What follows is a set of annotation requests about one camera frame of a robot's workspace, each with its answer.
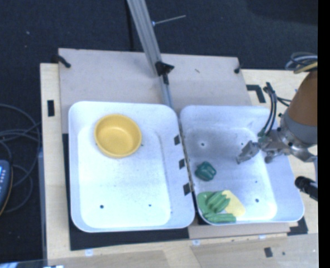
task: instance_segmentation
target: brown cylinder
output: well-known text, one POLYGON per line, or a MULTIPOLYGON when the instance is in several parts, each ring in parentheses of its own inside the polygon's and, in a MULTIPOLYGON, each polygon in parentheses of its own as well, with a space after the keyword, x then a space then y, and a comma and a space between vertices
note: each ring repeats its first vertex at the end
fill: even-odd
POLYGON ((292 120, 317 126, 317 71, 311 71, 301 83, 288 108, 292 120))

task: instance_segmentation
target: green object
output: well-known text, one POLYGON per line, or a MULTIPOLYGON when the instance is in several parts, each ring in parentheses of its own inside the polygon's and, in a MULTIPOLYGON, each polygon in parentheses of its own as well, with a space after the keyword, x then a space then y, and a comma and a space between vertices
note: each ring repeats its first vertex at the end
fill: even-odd
POLYGON ((203 217, 213 223, 235 222, 236 217, 232 213, 222 212, 231 201, 226 195, 219 192, 203 192, 197 195, 197 204, 203 217))
POLYGON ((194 174, 204 181, 210 181, 213 180, 214 176, 216 175, 217 171, 215 168, 207 161, 201 163, 199 166, 197 166, 196 171, 194 174))

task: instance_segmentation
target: yellow bowl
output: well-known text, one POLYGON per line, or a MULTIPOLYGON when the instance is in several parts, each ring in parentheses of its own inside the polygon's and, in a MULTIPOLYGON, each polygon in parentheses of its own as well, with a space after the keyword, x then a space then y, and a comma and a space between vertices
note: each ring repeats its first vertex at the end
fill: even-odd
POLYGON ((121 114, 111 114, 98 120, 94 138, 105 155, 122 158, 140 147, 142 135, 134 120, 121 114))

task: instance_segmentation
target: tray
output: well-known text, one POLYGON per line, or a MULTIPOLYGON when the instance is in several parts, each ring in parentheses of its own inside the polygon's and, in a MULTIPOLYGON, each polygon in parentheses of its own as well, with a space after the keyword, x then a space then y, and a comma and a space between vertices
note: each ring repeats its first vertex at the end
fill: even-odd
POLYGON ((71 217, 85 232, 184 228, 194 219, 176 113, 161 104, 88 102, 69 110, 71 217), (133 119, 142 143, 131 156, 100 152, 93 131, 108 114, 133 119))
POLYGON ((180 114, 194 194, 230 190, 246 208, 237 224, 295 222, 304 214, 287 156, 266 164, 260 152, 240 165, 236 162, 244 145, 257 141, 268 116, 268 109, 257 106, 188 106, 180 114), (217 171, 211 181, 194 174, 203 161, 217 171))

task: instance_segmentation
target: table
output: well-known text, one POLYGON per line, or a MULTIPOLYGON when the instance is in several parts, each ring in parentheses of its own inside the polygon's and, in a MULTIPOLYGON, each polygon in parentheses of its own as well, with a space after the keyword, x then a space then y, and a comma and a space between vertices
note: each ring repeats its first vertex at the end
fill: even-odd
MULTIPOLYGON (((176 55, 169 55, 168 57, 170 56, 173 59, 177 57, 176 55)), ((232 260, 232 267, 240 267, 240 257, 237 258, 238 263, 235 263, 235 255, 237 255, 238 251, 246 251, 247 261, 254 261, 254 259, 258 259, 257 253, 260 253, 258 251, 262 252, 261 247, 263 245, 266 248, 275 246, 278 249, 280 247, 286 249, 285 254, 287 257, 281 259, 281 261, 293 261, 296 257, 306 257, 308 263, 315 263, 318 255, 318 205, 316 201, 310 199, 305 194, 302 194, 302 198, 305 205, 304 218, 308 227, 308 234, 287 236, 287 230, 298 226, 297 223, 289 223, 279 224, 280 227, 273 226, 272 229, 265 229, 265 227, 259 226, 257 233, 245 230, 239 230, 237 233, 234 231, 226 237, 216 237, 216 235, 210 234, 201 236, 199 234, 198 239, 192 238, 180 241, 120 245, 71 251, 61 136, 60 66, 62 65, 40 65, 46 250, 47 258, 49 261, 53 261, 52 265, 64 265, 64 263, 70 261, 73 262, 73 265, 78 264, 79 267, 84 262, 92 262, 93 266, 98 264, 100 267, 101 263, 105 261, 106 263, 110 263, 112 267, 122 267, 128 263, 131 263, 135 267, 144 267, 146 266, 144 264, 149 265, 149 267, 151 264, 160 267, 207 267, 206 265, 216 267, 216 264, 221 263, 221 259, 226 255, 230 259, 234 259, 232 260), (228 249, 228 247, 232 247, 233 242, 235 242, 237 249, 228 249)), ((255 85, 254 88, 257 88, 258 85, 262 88, 266 82, 270 82, 278 96, 285 98, 292 98, 295 89, 298 88, 305 77, 305 74, 294 75, 291 72, 281 70, 246 69, 241 71, 247 85, 255 85)), ((261 103, 258 100, 256 92, 249 91, 248 94, 253 105, 270 106, 267 103, 261 103)), ((278 112, 284 112, 284 110, 285 108, 279 105, 278 112)), ((317 152, 316 147, 312 148, 312 150, 314 154, 317 152)), ((291 156, 289 159, 295 176, 304 175, 314 178, 313 164, 304 164, 291 156)), ((269 260, 271 262, 267 263, 272 264, 273 257, 264 255, 264 260, 269 260)))

